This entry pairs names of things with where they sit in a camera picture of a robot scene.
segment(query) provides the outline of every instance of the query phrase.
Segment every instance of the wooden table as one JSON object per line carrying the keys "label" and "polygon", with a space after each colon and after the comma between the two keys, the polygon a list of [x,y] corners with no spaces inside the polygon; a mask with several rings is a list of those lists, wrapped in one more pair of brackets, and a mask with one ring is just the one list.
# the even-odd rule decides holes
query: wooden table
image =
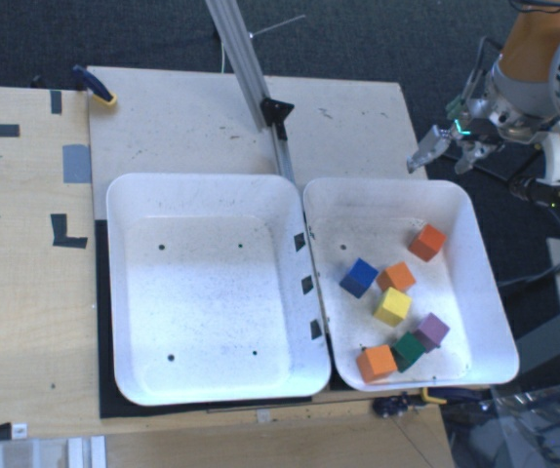
{"label": "wooden table", "polygon": [[[282,94],[291,82],[270,79],[270,85]],[[386,108],[392,103],[398,112],[402,106],[396,115],[405,140],[399,151],[410,152],[416,142],[401,90],[382,85],[388,98],[380,100],[377,119],[386,129]],[[285,442],[299,446],[300,458],[323,449],[324,457],[317,459],[333,459],[339,449],[335,438],[346,436],[347,451],[358,449],[363,457],[380,459],[387,452],[406,459],[406,466],[453,466],[438,408],[381,419],[372,414],[370,399],[382,393],[324,390],[311,403],[265,408],[263,414],[260,408],[236,408],[101,419],[94,193],[89,182],[64,179],[63,161],[65,147],[89,148],[90,111],[97,107],[85,92],[62,91],[58,113],[58,95],[0,88],[0,126],[20,130],[19,136],[0,136],[0,423],[25,423],[31,438],[107,435],[114,466],[127,465],[126,459],[139,466],[132,460],[147,455],[149,446],[160,447],[153,451],[157,458],[175,450],[195,456],[195,446],[207,446],[209,436],[216,449],[204,448],[209,460],[226,449],[236,454],[244,443],[253,455],[280,463],[290,457],[282,451]],[[326,109],[317,108],[329,121]],[[295,120],[294,129],[300,123]],[[377,132],[382,125],[372,128]],[[308,171],[312,168],[297,164],[298,178],[311,178]],[[84,248],[54,246],[56,214],[66,215],[68,237],[87,238]]]}

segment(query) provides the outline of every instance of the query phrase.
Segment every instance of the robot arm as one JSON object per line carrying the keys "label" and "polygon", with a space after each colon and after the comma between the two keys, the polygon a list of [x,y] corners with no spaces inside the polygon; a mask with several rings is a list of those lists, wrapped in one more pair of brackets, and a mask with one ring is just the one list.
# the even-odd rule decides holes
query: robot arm
{"label": "robot arm", "polygon": [[[452,125],[433,126],[407,160],[409,173],[440,157],[455,142],[461,149],[455,171],[468,172],[477,160],[508,142],[540,144],[544,178],[519,175],[510,182],[517,197],[560,205],[560,0],[509,0],[520,12],[503,46],[482,38],[475,67],[462,93],[447,106]],[[481,71],[487,44],[499,56]],[[472,97],[483,81],[479,97]]]}

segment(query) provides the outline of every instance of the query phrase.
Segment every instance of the wooden cube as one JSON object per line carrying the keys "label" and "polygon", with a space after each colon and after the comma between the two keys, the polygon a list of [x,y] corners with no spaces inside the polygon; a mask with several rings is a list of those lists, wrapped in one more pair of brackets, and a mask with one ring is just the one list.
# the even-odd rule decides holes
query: wooden cube
{"label": "wooden cube", "polygon": [[423,261],[430,261],[440,252],[447,236],[433,225],[427,223],[410,243],[408,250]]}
{"label": "wooden cube", "polygon": [[404,292],[416,282],[415,276],[405,261],[386,267],[376,278],[376,283],[383,292],[389,288]]}
{"label": "wooden cube", "polygon": [[395,327],[408,315],[412,299],[399,290],[388,288],[381,294],[380,303],[374,312],[374,317]]}
{"label": "wooden cube", "polygon": [[391,352],[397,369],[399,372],[404,372],[425,353],[425,347],[411,332],[407,331],[391,347]]}
{"label": "wooden cube", "polygon": [[388,345],[365,348],[356,358],[365,383],[386,378],[397,371],[397,364]]}
{"label": "wooden cube", "polygon": [[340,281],[342,288],[360,298],[378,275],[378,269],[358,258]]}
{"label": "wooden cube", "polygon": [[449,326],[430,312],[413,331],[413,335],[425,347],[425,353],[429,353],[440,346],[448,332]]}

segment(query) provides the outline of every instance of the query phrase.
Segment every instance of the blue clamp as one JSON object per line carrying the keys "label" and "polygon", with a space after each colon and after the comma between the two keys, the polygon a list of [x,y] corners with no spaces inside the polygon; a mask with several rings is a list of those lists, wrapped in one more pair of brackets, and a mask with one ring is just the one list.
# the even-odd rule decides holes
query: blue clamp
{"label": "blue clamp", "polygon": [[408,392],[402,392],[401,395],[392,397],[378,397],[374,399],[371,408],[375,414],[380,417],[389,417],[393,415],[401,416],[408,410],[411,405]]}
{"label": "blue clamp", "polygon": [[94,98],[102,104],[111,107],[117,102],[117,95],[110,92],[104,84],[83,66],[76,64],[72,67],[72,75],[76,81],[94,93]]}

